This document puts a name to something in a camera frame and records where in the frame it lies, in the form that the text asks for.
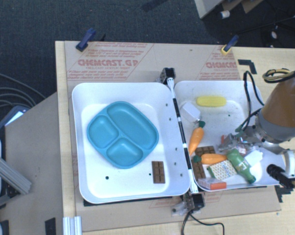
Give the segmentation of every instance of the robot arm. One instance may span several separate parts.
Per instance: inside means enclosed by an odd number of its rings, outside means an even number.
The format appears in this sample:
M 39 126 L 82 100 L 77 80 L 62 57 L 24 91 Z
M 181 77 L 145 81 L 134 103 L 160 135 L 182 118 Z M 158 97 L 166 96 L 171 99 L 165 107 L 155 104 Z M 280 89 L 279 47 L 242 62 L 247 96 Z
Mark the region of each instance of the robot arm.
M 219 150 L 243 145 L 247 150 L 255 145 L 276 155 L 284 155 L 286 169 L 272 164 L 267 173 L 286 188 L 295 188 L 294 151 L 279 146 L 280 143 L 295 138 L 295 71 L 287 69 L 269 70 L 263 75 L 267 83 L 277 83 L 264 106 L 254 113 L 252 126 L 236 130 L 237 135 L 229 134 L 219 146 Z

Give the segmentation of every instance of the cardboard sheet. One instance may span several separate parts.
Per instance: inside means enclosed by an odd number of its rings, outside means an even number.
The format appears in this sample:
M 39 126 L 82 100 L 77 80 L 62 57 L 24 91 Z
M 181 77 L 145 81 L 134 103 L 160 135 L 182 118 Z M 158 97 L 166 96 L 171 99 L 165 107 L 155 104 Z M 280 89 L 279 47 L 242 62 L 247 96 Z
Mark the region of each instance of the cardboard sheet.
M 215 45 L 91 42 L 84 52 L 80 52 L 75 48 L 77 44 L 66 41 L 65 54 L 75 206 L 76 215 L 83 220 L 83 231 L 182 221 L 182 216 L 171 216 L 171 206 L 179 203 L 180 197 L 84 206 L 78 187 L 72 90 L 83 82 L 154 82 L 165 67 L 175 68 L 176 83 L 239 80 L 233 54 L 223 56 L 220 53 L 222 46 Z M 197 214 L 201 219 L 280 210 L 274 187 L 204 192 L 203 195 L 206 207 Z

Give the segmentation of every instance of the blue clamp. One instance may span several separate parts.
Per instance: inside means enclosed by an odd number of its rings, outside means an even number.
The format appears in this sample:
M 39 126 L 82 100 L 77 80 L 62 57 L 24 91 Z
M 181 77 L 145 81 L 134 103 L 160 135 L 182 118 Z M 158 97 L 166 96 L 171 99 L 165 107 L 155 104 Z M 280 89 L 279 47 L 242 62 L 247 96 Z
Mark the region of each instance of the blue clamp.
M 95 34 L 96 31 L 94 29 L 88 29 L 80 43 L 77 44 L 75 48 L 80 50 L 81 52 L 84 51 L 85 48 L 88 46 L 88 41 L 91 41 L 94 38 Z
M 235 46 L 236 43 L 238 42 L 239 40 L 239 36 L 238 35 L 235 35 L 230 41 L 228 44 L 224 45 L 222 48 L 221 48 L 221 53 L 223 55 L 227 55 L 231 49 L 231 47 Z

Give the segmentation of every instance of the black clip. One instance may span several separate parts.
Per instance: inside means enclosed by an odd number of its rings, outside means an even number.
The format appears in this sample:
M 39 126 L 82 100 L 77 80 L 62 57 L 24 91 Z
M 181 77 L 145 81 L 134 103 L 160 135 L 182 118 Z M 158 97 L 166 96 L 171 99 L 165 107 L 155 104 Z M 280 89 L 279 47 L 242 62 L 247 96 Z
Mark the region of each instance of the black clip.
M 88 41 L 91 41 L 94 38 L 95 34 L 96 31 L 94 29 L 88 29 L 80 43 L 77 44 L 75 48 L 80 50 L 81 52 L 84 51 L 85 48 L 88 46 Z

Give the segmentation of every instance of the yellow corn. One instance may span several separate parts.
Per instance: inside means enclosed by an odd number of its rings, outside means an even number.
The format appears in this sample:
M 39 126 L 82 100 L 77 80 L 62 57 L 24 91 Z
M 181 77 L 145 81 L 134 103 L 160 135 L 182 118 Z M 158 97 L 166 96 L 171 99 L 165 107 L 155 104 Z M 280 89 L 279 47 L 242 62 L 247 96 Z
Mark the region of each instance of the yellow corn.
M 223 96 L 199 96 L 197 105 L 204 107 L 220 107 L 226 104 L 226 98 Z

